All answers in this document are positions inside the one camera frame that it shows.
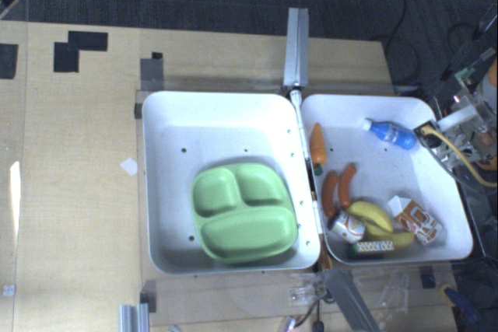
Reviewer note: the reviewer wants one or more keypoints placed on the white and orange carton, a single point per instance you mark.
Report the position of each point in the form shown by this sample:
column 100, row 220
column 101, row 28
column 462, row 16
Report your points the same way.
column 418, row 221

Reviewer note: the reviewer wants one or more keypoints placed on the green divided plate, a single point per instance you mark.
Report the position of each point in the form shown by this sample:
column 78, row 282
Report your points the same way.
column 245, row 229

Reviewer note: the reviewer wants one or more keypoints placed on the orange carrot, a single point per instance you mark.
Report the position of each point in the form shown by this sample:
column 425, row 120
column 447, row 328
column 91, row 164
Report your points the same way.
column 318, row 144

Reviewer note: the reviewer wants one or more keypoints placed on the yellow banana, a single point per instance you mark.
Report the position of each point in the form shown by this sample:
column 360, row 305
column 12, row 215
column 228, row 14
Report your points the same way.
column 371, row 213
column 402, row 239

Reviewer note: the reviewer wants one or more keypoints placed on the blue bottle with white cap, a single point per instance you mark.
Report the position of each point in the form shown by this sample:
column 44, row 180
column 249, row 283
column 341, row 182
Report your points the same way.
column 393, row 133

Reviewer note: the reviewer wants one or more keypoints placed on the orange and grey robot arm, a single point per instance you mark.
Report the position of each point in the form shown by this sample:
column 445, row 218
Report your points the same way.
column 492, row 78

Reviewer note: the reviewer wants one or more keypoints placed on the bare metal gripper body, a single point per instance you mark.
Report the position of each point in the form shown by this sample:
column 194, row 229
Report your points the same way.
column 479, row 116

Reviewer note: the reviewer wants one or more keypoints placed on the red-brown sausage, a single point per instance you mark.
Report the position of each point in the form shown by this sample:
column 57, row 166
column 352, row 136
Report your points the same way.
column 330, row 192
column 345, row 186

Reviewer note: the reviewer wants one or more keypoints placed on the white plastic tray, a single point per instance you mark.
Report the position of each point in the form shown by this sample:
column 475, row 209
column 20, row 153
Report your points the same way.
column 175, row 206
column 389, row 175

